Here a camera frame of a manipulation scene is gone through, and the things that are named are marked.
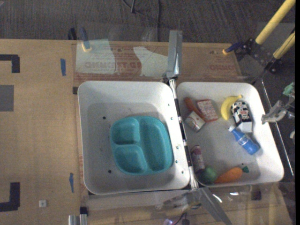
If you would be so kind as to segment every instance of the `orange carrot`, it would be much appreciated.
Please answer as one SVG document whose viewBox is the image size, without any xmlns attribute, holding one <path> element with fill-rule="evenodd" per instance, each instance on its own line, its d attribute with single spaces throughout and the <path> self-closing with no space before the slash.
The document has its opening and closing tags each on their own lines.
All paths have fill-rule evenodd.
<svg viewBox="0 0 300 225">
<path fill-rule="evenodd" d="M 214 183 L 233 182 L 239 179 L 243 174 L 243 170 L 239 167 L 234 167 L 220 175 Z"/>
<path fill-rule="evenodd" d="M 194 102 L 192 101 L 192 99 L 190 99 L 189 97 L 186 97 L 186 98 L 184 99 L 184 102 L 186 103 L 187 109 L 188 109 L 190 112 L 194 111 L 200 118 L 202 118 L 203 121 L 206 122 L 204 115 L 203 115 L 202 112 L 200 112 L 200 111 L 198 110 L 198 108 L 194 105 Z"/>
</svg>

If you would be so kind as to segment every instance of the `blue bottle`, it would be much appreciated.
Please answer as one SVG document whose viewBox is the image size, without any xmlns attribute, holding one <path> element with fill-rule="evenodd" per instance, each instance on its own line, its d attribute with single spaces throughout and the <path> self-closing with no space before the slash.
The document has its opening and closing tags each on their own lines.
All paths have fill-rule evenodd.
<svg viewBox="0 0 300 225">
<path fill-rule="evenodd" d="M 246 134 L 236 130 L 234 125 L 228 129 L 235 136 L 236 141 L 241 145 L 250 155 L 253 155 L 259 150 L 259 145 L 255 144 Z"/>
</svg>

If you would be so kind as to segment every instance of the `teal plate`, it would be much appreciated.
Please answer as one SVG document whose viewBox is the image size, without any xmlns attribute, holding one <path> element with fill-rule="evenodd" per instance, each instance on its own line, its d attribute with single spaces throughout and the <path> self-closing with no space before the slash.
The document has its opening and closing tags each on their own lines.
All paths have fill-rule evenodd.
<svg viewBox="0 0 300 225">
<path fill-rule="evenodd" d="M 126 117 L 110 129 L 110 142 L 117 167 L 130 175 L 166 171 L 173 164 L 173 150 L 165 125 L 150 116 Z"/>
</svg>

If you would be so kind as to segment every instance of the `yellow pole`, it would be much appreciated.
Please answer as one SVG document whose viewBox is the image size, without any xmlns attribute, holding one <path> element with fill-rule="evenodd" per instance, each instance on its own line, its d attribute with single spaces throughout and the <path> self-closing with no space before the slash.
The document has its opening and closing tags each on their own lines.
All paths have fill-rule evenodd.
<svg viewBox="0 0 300 225">
<path fill-rule="evenodd" d="M 280 48 L 278 48 L 274 53 L 273 53 L 273 57 L 276 59 L 280 59 L 282 58 L 283 55 L 286 54 L 286 52 L 292 47 L 294 46 L 296 41 L 296 31 L 294 33 L 292 33 L 287 40 L 281 45 Z"/>
<path fill-rule="evenodd" d="M 278 11 L 274 14 L 268 24 L 264 27 L 261 33 L 257 36 L 255 42 L 262 45 L 266 39 L 270 36 L 272 31 L 277 27 L 285 15 L 291 10 L 296 4 L 296 0 L 285 0 Z"/>
</svg>

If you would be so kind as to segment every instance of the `gray square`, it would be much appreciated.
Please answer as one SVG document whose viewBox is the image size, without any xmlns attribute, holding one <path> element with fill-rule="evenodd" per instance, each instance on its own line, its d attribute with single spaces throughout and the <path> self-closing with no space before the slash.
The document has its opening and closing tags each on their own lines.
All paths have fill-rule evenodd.
<svg viewBox="0 0 300 225">
<path fill-rule="evenodd" d="M 0 85 L 0 112 L 14 111 L 14 86 Z"/>
</svg>

